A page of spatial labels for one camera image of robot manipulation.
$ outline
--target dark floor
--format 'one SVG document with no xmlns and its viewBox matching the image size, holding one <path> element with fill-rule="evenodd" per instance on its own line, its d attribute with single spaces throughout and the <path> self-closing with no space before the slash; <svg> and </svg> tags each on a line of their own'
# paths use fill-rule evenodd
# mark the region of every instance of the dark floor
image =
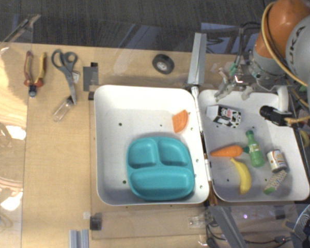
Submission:
<svg viewBox="0 0 310 248">
<path fill-rule="evenodd" d="M 41 14 L 35 43 L 190 51 L 202 23 L 260 21 L 263 9 L 262 0 L 0 0 L 0 41 L 17 19 Z"/>
</svg>

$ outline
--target teal plate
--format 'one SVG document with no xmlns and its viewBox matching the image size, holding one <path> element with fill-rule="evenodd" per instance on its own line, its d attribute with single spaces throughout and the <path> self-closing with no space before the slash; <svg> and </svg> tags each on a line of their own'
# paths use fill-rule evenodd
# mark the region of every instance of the teal plate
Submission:
<svg viewBox="0 0 310 248">
<path fill-rule="evenodd" d="M 147 201 L 168 201 L 188 196 L 194 172 L 187 147 L 169 137 L 133 141 L 127 152 L 127 172 L 132 192 Z"/>
</svg>

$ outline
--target black wheel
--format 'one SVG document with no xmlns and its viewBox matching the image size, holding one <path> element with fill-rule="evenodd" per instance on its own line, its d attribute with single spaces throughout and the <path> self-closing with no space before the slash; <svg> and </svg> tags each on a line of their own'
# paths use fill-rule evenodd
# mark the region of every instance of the black wheel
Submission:
<svg viewBox="0 0 310 248">
<path fill-rule="evenodd" d="M 158 54 L 153 60 L 154 68 L 163 74 L 169 74 L 173 71 L 175 64 L 168 56 L 164 54 Z"/>
</svg>

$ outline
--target white can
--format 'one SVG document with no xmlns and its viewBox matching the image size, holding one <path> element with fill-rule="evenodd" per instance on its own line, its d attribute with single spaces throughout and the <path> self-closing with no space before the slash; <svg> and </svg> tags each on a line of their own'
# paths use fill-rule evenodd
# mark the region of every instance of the white can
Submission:
<svg viewBox="0 0 310 248">
<path fill-rule="evenodd" d="M 273 150 L 267 153 L 267 158 L 271 165 L 271 170 L 273 173 L 277 173 L 281 170 L 287 169 L 285 159 L 280 152 L 280 150 Z"/>
</svg>

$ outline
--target banana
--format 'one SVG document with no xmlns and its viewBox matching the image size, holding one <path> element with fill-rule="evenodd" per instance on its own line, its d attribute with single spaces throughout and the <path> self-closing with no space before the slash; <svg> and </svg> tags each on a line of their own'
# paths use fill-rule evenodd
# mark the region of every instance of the banana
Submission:
<svg viewBox="0 0 310 248">
<path fill-rule="evenodd" d="M 252 186 L 252 177 L 249 173 L 248 167 L 241 162 L 236 161 L 234 158 L 231 158 L 231 162 L 234 163 L 239 176 L 240 176 L 240 194 L 244 195 L 247 193 Z"/>
</svg>

